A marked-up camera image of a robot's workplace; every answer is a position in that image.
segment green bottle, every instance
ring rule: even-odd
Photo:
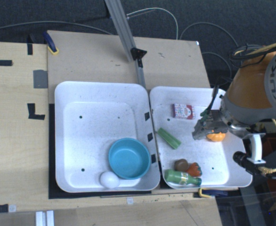
[[[186,172],[175,171],[168,169],[165,171],[164,178],[167,182],[177,183],[181,185],[195,184],[201,185],[202,180],[200,178],[194,178]]]

